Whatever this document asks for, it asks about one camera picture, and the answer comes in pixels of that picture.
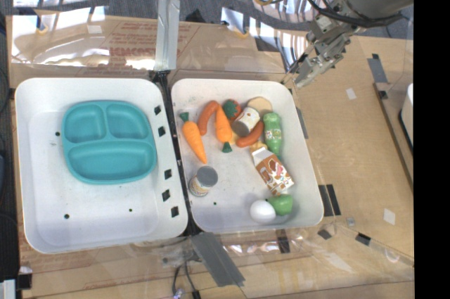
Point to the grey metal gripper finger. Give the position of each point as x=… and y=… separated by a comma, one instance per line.
x=302, y=74
x=327, y=65

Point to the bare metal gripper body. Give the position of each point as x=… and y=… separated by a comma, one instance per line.
x=332, y=28

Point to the tan round toy biscuit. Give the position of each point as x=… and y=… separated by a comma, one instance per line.
x=261, y=104

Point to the green toy bottle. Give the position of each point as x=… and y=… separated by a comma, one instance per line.
x=273, y=134

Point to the small white can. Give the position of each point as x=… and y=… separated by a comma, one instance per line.
x=246, y=121

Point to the red toy strawberry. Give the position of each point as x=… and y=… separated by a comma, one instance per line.
x=232, y=108

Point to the red-orange toy sausage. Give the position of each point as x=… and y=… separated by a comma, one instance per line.
x=251, y=138

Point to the small yellow toy piece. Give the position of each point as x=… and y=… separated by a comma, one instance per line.
x=259, y=144

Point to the orange toy carrot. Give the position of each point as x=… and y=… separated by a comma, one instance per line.
x=195, y=139
x=223, y=128

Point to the orange and white toy carton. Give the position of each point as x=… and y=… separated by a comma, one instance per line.
x=274, y=172

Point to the curved orange toy sausage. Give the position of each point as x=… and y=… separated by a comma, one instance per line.
x=205, y=116

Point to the white plastic tray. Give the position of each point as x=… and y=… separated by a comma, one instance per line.
x=232, y=178
x=95, y=216

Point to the green toy apple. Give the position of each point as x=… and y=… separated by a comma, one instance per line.
x=282, y=204

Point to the white toy egg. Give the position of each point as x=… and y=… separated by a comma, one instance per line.
x=262, y=211

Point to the small grey-topped can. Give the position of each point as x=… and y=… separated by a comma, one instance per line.
x=204, y=181

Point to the brown cardboard board, red print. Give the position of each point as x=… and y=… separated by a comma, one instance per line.
x=133, y=48

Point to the teal divided plate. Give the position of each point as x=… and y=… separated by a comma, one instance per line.
x=109, y=157

